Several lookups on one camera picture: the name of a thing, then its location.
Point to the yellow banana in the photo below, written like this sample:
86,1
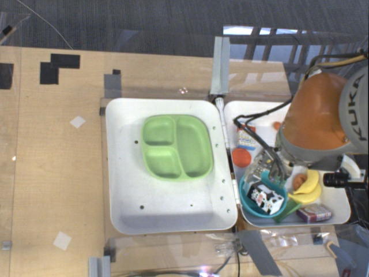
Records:
312,190

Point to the black cylinder on white bracket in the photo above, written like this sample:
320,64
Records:
335,179

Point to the thin black and white rod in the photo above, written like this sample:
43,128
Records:
224,128

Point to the brown doughnut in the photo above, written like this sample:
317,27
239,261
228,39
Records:
299,181

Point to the teal bowl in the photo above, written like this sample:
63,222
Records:
249,206

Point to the white plastic tray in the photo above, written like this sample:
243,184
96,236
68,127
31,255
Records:
334,203
173,206

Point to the green block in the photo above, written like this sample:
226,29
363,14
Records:
288,211

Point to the green divided plate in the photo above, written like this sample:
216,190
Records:
190,146

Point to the purple packet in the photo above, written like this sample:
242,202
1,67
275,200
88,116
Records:
314,213

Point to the black and white carton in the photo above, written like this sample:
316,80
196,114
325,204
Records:
266,199

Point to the white carton with colourful print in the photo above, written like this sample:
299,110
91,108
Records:
245,140

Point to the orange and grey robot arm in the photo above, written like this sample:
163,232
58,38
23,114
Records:
314,117

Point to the small orange carrot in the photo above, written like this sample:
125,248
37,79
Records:
277,125

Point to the orange round disc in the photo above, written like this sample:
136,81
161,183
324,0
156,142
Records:
241,157

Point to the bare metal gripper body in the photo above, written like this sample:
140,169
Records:
263,166

